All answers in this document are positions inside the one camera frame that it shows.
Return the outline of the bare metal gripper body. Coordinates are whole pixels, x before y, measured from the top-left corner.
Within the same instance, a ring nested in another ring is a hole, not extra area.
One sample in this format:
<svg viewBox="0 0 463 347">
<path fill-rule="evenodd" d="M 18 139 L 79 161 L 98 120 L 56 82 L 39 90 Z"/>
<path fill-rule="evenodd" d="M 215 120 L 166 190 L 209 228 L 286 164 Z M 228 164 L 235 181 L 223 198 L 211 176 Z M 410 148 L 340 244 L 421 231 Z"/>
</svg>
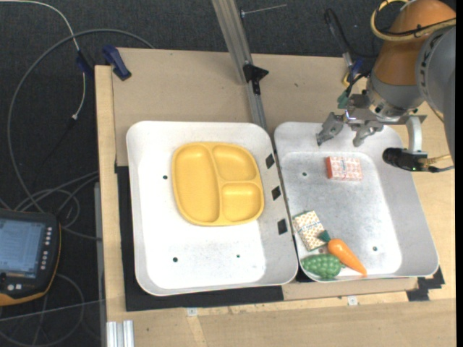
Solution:
<svg viewBox="0 0 463 347">
<path fill-rule="evenodd" d="M 344 111 L 344 122 L 356 125 L 405 124 L 406 110 L 388 102 L 377 93 L 354 94 Z"/>
</svg>

